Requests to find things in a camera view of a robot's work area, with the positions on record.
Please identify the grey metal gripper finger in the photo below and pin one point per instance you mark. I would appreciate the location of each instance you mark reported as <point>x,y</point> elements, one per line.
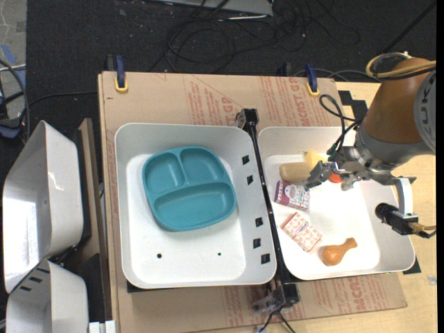
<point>350,182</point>
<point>317,175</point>

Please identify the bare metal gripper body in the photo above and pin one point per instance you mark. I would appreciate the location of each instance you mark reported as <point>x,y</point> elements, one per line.
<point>357,165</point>

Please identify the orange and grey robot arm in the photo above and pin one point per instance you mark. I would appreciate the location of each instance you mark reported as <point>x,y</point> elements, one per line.
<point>392,116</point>

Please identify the orange toy food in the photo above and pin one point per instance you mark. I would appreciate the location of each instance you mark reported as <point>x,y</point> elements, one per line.
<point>334,178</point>

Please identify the yellow toy food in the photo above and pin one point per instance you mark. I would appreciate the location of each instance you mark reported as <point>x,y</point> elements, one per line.
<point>314,158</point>

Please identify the tan toy bread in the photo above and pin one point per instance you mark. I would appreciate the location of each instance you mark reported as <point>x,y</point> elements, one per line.
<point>293,172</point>

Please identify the purple and white carton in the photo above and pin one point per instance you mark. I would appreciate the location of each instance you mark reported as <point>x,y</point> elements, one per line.
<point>291,195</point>

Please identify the thin black rod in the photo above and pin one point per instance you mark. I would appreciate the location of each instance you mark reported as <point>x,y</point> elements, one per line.
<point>268,200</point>

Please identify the pink and white packet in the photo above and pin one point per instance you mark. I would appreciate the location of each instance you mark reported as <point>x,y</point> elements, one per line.
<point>301,232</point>

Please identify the brown toy chicken drumstick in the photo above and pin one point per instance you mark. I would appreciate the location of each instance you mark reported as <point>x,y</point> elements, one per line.
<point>333,254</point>

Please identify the blue divided plate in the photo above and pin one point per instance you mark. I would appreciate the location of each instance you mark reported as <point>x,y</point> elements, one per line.
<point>187,189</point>

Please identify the brown cardboard board red print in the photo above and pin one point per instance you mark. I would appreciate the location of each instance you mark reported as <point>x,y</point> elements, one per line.
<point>173,95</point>

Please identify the black cylinder on white bracket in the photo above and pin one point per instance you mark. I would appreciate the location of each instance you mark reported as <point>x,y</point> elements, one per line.
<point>393,217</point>

